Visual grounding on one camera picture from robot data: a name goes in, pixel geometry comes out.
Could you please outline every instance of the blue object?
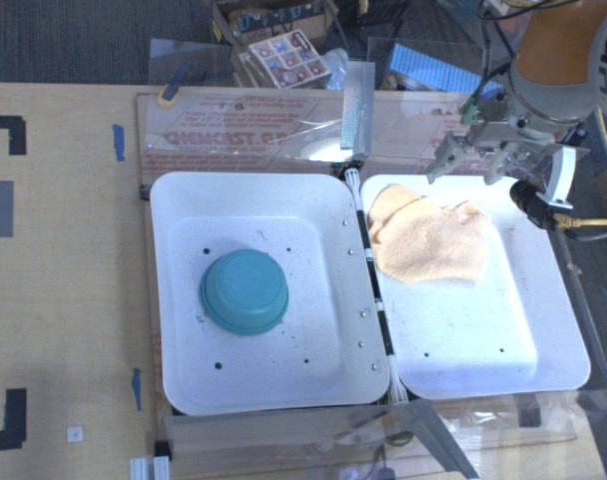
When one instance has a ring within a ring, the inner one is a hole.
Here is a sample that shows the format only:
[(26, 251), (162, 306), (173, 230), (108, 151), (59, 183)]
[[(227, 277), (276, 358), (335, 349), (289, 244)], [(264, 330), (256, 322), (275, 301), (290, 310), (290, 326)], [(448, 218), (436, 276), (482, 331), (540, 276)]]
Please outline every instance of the blue object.
[(288, 303), (285, 274), (254, 249), (226, 254), (207, 269), (199, 289), (205, 313), (234, 334), (251, 336), (276, 326)]
[[(400, 44), (395, 44), (392, 49), (388, 71), (411, 79), (424, 86), (424, 90), (471, 93), (481, 82), (479, 75)], [(501, 84), (489, 81), (482, 94), (501, 88)]]
[(136, 410), (141, 411), (141, 370), (138, 368), (132, 370), (132, 391), (136, 400)]
[(116, 161), (123, 162), (125, 160), (125, 130), (118, 124), (112, 125), (112, 133), (114, 134), (114, 151), (116, 153)]
[(174, 75), (172, 75), (172, 80), (170, 80), (170, 83), (167, 84), (163, 90), (163, 93), (161, 94), (161, 97), (168, 103), (174, 99), (181, 86), (185, 83), (185, 78), (187, 77), (190, 69), (192, 69), (191, 62), (183, 62), (178, 68), (176, 68)]

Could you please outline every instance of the beige towel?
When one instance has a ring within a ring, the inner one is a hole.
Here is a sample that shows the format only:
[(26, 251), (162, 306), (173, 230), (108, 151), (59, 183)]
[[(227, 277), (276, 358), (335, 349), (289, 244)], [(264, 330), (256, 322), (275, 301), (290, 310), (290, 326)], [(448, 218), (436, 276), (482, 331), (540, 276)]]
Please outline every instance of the beige towel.
[(490, 219), (472, 203), (439, 208), (391, 185), (374, 201), (368, 221), (378, 268), (399, 281), (483, 277)]

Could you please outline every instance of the teal bowl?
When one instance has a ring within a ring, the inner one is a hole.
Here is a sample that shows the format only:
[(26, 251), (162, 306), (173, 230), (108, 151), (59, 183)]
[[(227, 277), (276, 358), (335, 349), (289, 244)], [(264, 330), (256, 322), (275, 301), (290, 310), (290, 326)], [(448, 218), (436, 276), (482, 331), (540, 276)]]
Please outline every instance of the teal bowl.
[(261, 334), (278, 324), (288, 303), (283, 269), (270, 256), (241, 249), (212, 263), (199, 287), (205, 313), (234, 334)]

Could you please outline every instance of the wooden board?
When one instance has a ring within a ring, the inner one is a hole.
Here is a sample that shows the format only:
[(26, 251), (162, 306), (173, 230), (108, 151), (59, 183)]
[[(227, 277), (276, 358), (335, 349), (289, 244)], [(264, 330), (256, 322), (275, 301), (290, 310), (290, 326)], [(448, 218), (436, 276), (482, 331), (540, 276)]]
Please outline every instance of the wooden board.
[[(136, 138), (136, 98), (149, 92), (0, 84), (0, 115), (23, 116), (28, 140), (26, 156), (9, 156), (0, 131), (0, 181), (14, 182), (14, 235), (0, 238), (0, 429), (6, 390), (27, 389), (27, 440), (0, 451), (0, 478), (127, 478), (132, 457), (153, 453), (146, 203), (138, 194)], [(401, 117), (392, 117), (398, 127)], [(114, 124), (124, 129), (123, 162)], [(135, 368), (141, 411), (131, 386)], [(444, 417), (457, 410), (439, 407)], [(471, 461), (484, 478), (605, 478), (585, 415), (570, 407), (576, 439), (532, 445), (514, 437), (506, 448), (470, 452)], [(67, 443), (66, 430), (76, 425), (84, 440)], [(434, 471), (431, 457), (410, 455), (389, 453), (399, 478)], [(294, 470), (246, 478), (322, 477)]]

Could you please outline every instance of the cardboard box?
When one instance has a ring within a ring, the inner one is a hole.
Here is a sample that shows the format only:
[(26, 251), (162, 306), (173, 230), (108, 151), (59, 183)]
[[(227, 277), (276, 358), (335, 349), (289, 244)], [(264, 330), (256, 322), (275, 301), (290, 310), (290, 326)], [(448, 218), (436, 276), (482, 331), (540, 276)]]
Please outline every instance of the cardboard box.
[(338, 12), (332, 0), (227, 0), (208, 5), (216, 40), (232, 46), (249, 46), (299, 29), (321, 48), (333, 21), (327, 7)]

